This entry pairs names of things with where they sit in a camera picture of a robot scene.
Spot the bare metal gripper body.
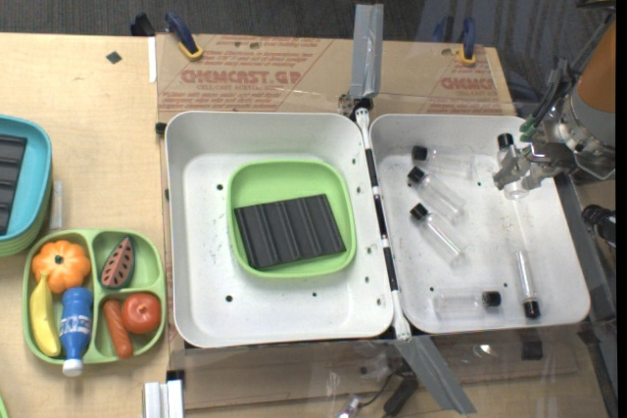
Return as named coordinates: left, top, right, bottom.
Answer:
left=531, top=115, right=616, bottom=183

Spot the watermelon slice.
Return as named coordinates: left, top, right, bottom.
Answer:
left=100, top=236, right=136, bottom=290

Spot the yellow banana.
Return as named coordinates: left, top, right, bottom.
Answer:
left=28, top=272, right=63, bottom=358

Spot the black ribbed rack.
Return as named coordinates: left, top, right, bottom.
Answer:
left=233, top=193, right=348, bottom=271
left=0, top=134, right=28, bottom=237

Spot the clear plastic bottle black cap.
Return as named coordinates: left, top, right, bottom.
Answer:
left=410, top=144, right=479, bottom=180
left=432, top=289, right=503, bottom=321
left=407, top=165, right=465, bottom=220
left=513, top=250, right=542, bottom=321
left=496, top=132, right=533, bottom=202
left=409, top=202, right=468, bottom=262

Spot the white plastic tray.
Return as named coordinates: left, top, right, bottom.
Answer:
left=367, top=113, right=592, bottom=336
left=165, top=111, right=396, bottom=349

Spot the blue plate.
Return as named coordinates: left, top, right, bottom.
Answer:
left=0, top=114, right=54, bottom=243

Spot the red tomato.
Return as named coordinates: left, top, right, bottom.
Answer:
left=121, top=293, right=163, bottom=336

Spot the brown cardboard board red print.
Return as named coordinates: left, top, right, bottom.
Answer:
left=155, top=32, right=613, bottom=410

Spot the green divided plate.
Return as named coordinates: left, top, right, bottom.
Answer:
left=21, top=228, right=169, bottom=366

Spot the orange pumpkin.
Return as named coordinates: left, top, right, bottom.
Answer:
left=30, top=239, right=93, bottom=296

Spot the black cylinder on white bracket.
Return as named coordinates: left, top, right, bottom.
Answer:
left=581, top=204, right=617, bottom=245

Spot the orange sausage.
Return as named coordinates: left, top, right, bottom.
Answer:
left=102, top=299, right=134, bottom=360

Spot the blue bottle white cap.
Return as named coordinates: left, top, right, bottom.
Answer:
left=59, top=287, right=95, bottom=378

